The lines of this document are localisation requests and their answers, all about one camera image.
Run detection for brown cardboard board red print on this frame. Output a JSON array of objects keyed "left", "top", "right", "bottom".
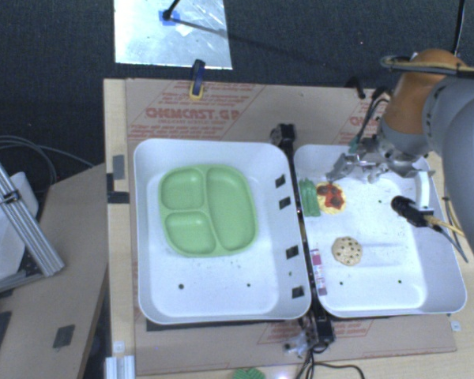
[{"left": 124, "top": 77, "right": 458, "bottom": 377}]

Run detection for black cylinder on white bracket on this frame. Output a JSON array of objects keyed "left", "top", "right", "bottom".
[{"left": 390, "top": 159, "right": 438, "bottom": 229}]

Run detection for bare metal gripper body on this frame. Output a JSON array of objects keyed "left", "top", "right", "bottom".
[{"left": 353, "top": 138, "right": 435, "bottom": 182}]

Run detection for yellow toy spaghetti with meatballs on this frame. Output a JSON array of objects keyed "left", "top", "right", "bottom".
[{"left": 315, "top": 181, "right": 348, "bottom": 216}]

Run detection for white plastic tray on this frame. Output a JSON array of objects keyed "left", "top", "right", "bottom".
[
  {"left": 133, "top": 137, "right": 314, "bottom": 326},
  {"left": 293, "top": 144, "right": 468, "bottom": 319}
]

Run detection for brown chocolate chip biscuit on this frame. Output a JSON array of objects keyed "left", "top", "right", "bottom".
[{"left": 330, "top": 235, "right": 364, "bottom": 268}]

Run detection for thin black and white rod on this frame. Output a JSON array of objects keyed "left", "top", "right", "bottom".
[{"left": 283, "top": 142, "right": 325, "bottom": 323}]

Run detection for red and white packet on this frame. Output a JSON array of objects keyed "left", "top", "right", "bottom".
[{"left": 309, "top": 246, "right": 329, "bottom": 297}]

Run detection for green ribbed toy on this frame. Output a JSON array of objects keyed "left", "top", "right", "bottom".
[{"left": 231, "top": 366, "right": 267, "bottom": 379}]

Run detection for green toy beans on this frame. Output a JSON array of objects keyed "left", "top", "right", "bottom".
[{"left": 298, "top": 177, "right": 322, "bottom": 218}]

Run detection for green divided plate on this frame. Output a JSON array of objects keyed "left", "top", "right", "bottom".
[{"left": 157, "top": 163, "right": 258, "bottom": 259}]

